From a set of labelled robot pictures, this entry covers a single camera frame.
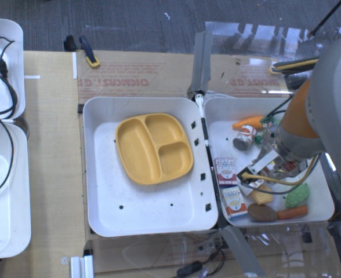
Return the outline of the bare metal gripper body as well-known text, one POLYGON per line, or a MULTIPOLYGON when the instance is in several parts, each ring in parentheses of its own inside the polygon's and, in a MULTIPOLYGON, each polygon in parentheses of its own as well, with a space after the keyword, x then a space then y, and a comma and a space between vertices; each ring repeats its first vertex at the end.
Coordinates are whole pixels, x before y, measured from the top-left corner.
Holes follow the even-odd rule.
POLYGON ((276 127, 266 128, 262 135, 262 158, 275 151, 276 157, 262 168, 262 175, 277 180, 296 177, 308 167, 306 159, 294 159, 281 144, 276 127))

